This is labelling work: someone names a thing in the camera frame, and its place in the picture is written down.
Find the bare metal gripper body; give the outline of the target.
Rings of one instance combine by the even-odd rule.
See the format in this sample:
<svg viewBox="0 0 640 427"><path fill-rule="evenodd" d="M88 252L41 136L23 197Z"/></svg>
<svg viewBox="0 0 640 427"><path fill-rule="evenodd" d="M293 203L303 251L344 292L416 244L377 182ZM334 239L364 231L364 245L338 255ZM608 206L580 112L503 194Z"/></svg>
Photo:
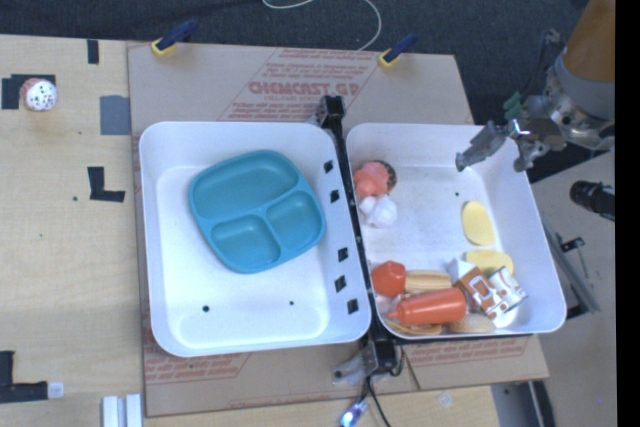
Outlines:
<svg viewBox="0 0 640 427"><path fill-rule="evenodd" d="M592 151L615 146L611 121L588 114L566 96L514 94L507 101L507 132L521 146L560 151L568 143Z"/></svg>

